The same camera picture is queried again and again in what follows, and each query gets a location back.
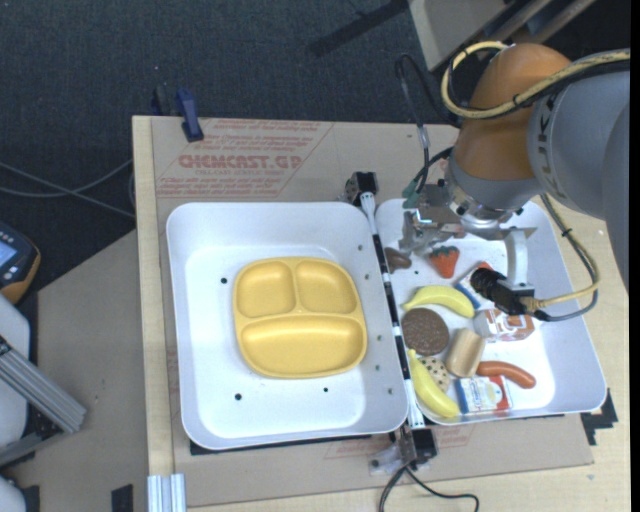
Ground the black block with thin wires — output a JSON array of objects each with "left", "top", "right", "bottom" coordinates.
[
  {"left": 344, "top": 171, "right": 379, "bottom": 204},
  {"left": 399, "top": 427, "right": 440, "bottom": 471}
]

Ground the black cylinder on white bracket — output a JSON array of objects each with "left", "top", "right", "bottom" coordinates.
[{"left": 469, "top": 225, "right": 539, "bottom": 316}]

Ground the brown cardboard board, red print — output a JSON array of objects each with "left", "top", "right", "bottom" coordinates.
[{"left": 149, "top": 117, "right": 596, "bottom": 509}]

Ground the round brown biscuit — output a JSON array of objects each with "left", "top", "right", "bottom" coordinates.
[{"left": 401, "top": 307, "right": 450, "bottom": 357}]

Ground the beige chocolate chip cookie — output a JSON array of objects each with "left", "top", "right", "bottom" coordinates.
[{"left": 417, "top": 355, "right": 452, "bottom": 395}]

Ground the white and red carton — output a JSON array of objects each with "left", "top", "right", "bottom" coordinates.
[{"left": 453, "top": 375, "right": 515, "bottom": 416}]

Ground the yellow banana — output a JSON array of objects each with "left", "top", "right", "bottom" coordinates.
[
  {"left": 401, "top": 284, "right": 476, "bottom": 320},
  {"left": 407, "top": 348, "right": 461, "bottom": 420}
]

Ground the yellow divided plate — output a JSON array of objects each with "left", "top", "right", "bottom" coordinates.
[{"left": 232, "top": 256, "right": 369, "bottom": 380}]

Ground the white plastic tray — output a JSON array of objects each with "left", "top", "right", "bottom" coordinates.
[
  {"left": 373, "top": 197, "right": 609, "bottom": 427},
  {"left": 165, "top": 201, "right": 410, "bottom": 451}
]

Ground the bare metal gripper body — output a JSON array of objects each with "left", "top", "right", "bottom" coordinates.
[{"left": 413, "top": 182, "right": 517, "bottom": 240}]

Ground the thin black and white rod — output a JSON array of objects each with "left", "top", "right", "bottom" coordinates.
[{"left": 360, "top": 192, "right": 426, "bottom": 429}]

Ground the tan bread roll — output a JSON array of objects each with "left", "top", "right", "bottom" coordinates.
[{"left": 444, "top": 328, "right": 486, "bottom": 379}]

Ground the orange sausage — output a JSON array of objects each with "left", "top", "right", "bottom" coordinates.
[{"left": 475, "top": 360, "right": 537, "bottom": 390}]

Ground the white and orange carton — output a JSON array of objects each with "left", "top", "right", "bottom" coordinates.
[{"left": 472, "top": 308, "right": 536, "bottom": 344}]

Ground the red strawberry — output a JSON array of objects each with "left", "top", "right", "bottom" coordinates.
[{"left": 429, "top": 244, "right": 461, "bottom": 280}]

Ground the white and blue packet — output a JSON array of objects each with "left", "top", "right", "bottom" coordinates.
[{"left": 455, "top": 261, "right": 495, "bottom": 310}]

